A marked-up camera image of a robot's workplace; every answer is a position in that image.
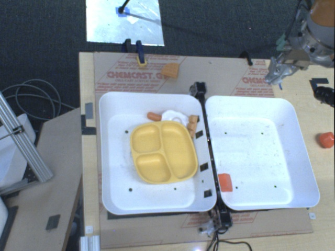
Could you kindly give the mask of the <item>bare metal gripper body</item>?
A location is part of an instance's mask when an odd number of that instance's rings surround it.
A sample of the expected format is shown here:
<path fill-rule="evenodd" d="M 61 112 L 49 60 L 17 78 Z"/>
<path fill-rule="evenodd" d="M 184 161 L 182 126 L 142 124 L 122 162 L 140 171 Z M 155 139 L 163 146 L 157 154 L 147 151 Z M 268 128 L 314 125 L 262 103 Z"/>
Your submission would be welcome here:
<path fill-rule="evenodd" d="M 334 67 L 334 37 L 318 39 L 313 35 L 289 37 L 284 45 L 284 64 L 305 69 L 310 64 Z"/>

